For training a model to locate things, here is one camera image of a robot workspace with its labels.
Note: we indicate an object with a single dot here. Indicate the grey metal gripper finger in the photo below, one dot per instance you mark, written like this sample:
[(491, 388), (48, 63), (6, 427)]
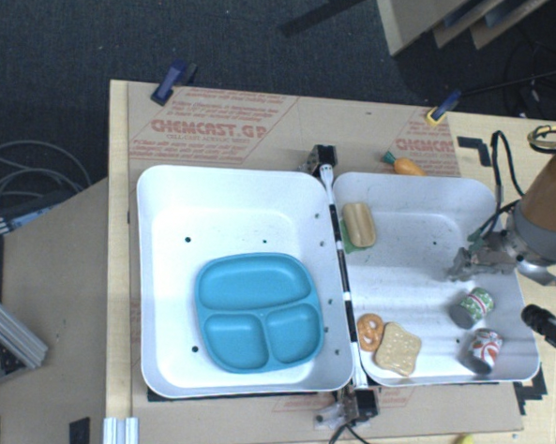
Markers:
[(456, 267), (472, 262)]

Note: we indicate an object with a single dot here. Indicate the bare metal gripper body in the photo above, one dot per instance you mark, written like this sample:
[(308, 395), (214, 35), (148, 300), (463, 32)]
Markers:
[(496, 258)]

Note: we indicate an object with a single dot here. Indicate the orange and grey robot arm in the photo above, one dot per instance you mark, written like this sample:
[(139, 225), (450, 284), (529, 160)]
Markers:
[(548, 195)]

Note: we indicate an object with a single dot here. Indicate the green and white can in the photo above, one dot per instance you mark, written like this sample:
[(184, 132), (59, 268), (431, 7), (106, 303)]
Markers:
[(474, 307)]

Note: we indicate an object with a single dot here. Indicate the white plastic tray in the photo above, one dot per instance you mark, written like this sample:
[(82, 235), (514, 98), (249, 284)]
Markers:
[(179, 220), (411, 271)]

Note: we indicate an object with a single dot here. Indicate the red and white can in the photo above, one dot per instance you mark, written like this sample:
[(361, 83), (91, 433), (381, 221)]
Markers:
[(485, 350)]

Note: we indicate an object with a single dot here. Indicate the tan biscuit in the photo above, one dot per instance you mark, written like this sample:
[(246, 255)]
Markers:
[(398, 349)]

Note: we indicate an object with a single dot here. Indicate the tan hot dog bun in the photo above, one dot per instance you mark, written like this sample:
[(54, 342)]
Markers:
[(359, 223)]

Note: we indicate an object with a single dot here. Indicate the green lettuce leaf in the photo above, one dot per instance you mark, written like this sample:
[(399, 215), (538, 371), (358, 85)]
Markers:
[(350, 246)]

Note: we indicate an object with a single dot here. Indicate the brown pretzel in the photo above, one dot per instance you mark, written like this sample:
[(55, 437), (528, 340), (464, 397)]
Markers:
[(369, 332)]

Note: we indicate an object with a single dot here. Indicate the orange carrot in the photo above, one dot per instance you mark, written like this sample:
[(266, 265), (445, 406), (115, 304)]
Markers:
[(407, 166)]

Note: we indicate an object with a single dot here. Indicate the thin black and white rod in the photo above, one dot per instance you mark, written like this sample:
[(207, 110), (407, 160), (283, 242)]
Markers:
[(342, 258)]

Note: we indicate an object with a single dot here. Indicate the blue divided plate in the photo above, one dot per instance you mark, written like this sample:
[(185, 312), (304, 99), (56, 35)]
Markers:
[(254, 309)]

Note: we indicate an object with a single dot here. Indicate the brown cardboard board red print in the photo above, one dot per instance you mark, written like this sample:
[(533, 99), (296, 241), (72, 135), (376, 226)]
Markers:
[(274, 127)]

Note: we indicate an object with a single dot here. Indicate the black cylinder on white bracket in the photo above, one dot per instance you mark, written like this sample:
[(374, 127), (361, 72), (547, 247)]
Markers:
[(542, 321)]

